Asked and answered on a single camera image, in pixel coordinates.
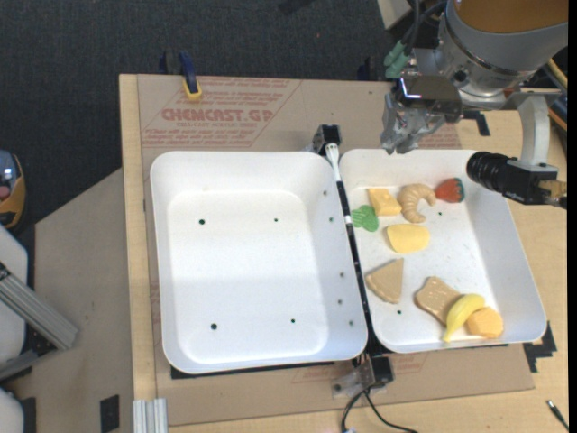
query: wooden table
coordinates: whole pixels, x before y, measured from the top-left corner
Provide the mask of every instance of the wooden table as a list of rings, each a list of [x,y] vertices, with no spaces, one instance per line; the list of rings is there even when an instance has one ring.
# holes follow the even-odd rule
[[[124,157],[124,195],[129,265],[130,313],[133,350],[133,388],[136,400],[157,398],[145,215],[142,208],[142,154],[139,125],[138,76],[120,77],[121,121]],[[371,84],[364,84],[367,89]],[[319,105],[330,108],[327,104]],[[359,108],[365,105],[350,104]],[[374,114],[382,115],[382,108]],[[457,125],[463,149],[478,149],[519,155],[521,126],[517,112],[486,114],[491,136],[480,136],[473,121]],[[560,169],[559,179],[567,179],[562,146],[552,134],[549,163]],[[462,399],[420,401],[382,408],[385,418],[423,432],[464,431],[563,431],[545,402],[553,400],[569,419],[568,325],[567,325],[567,213],[554,207],[526,207],[509,202],[527,259],[534,274],[545,313],[553,330],[557,351],[539,359],[534,374],[536,388],[526,392],[491,394]],[[338,432],[340,410],[244,419],[171,428],[184,432]],[[388,431],[369,408],[354,409],[348,425],[357,431]]]

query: black carpet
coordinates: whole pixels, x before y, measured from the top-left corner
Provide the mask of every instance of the black carpet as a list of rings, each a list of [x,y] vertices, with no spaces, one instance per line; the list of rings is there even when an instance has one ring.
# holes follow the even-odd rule
[[[0,149],[35,223],[121,167],[118,75],[167,48],[200,75],[355,79],[391,45],[376,0],[0,0]]]

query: toy food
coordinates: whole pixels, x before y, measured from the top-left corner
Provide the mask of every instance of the toy food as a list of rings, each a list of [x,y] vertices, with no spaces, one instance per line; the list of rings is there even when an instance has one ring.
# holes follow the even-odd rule
[[[459,178],[445,180],[436,187],[435,195],[436,198],[445,202],[463,202],[463,199],[465,199],[463,182]]]
[[[472,313],[465,326],[475,336],[497,338],[503,333],[503,318],[495,309],[484,307]]]
[[[377,217],[393,217],[401,211],[401,206],[397,200],[390,195],[388,189],[371,188],[367,189],[371,205],[375,209]]]
[[[379,229],[379,219],[375,215],[375,210],[371,206],[360,206],[351,212],[351,219],[354,227],[362,227],[374,233]]]
[[[461,293],[449,287],[436,276],[431,276],[427,278],[423,288],[415,294],[415,303],[445,325],[449,309],[459,297],[461,297]]]
[[[394,260],[367,274],[365,281],[369,289],[380,299],[389,303],[399,303],[403,282],[403,259]]]
[[[435,192],[426,184],[411,184],[403,188],[398,194],[398,202],[402,207],[403,217],[410,223],[423,223],[424,215],[417,212],[418,201],[423,198],[433,206],[436,202]]]
[[[449,309],[443,340],[449,343],[454,331],[461,327],[472,313],[484,306],[485,299],[481,295],[477,293],[462,295]]]
[[[397,253],[413,253],[423,250],[429,245],[431,237],[426,227],[409,223],[387,226],[386,232],[390,246]]]

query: green connector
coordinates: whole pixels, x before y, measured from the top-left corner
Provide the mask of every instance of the green connector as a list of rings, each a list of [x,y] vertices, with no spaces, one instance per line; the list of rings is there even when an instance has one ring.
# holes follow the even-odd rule
[[[387,78],[398,78],[400,76],[400,71],[403,70],[409,58],[409,55],[400,53],[395,61],[387,68],[385,76]]]
[[[385,56],[385,61],[383,62],[386,68],[395,61],[397,56],[405,49],[405,46],[406,45],[403,44],[401,41],[398,41],[397,44],[395,45],[395,48],[389,51],[389,54]]]

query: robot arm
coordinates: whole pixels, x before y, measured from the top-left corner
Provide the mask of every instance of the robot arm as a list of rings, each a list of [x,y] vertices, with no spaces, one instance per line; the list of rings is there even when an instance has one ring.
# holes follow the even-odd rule
[[[406,53],[385,59],[397,83],[385,100],[382,147],[416,149],[421,137],[466,110],[517,109],[520,159],[477,153],[468,174],[518,202],[566,208],[566,184],[553,184],[556,169],[546,164],[547,111],[559,95],[524,93],[520,84],[567,46],[568,14],[569,0],[448,0],[435,49],[412,49],[406,63]]]

